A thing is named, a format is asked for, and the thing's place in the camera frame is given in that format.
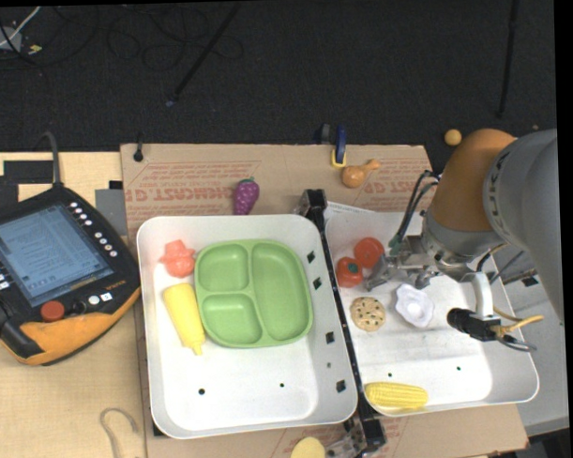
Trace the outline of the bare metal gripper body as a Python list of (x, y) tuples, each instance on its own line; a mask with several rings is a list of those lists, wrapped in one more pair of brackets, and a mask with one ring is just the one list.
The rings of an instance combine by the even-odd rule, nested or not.
[(460, 272), (460, 255), (449, 250), (434, 235), (394, 236), (388, 242), (386, 254), (387, 267), (392, 274), (454, 275)]

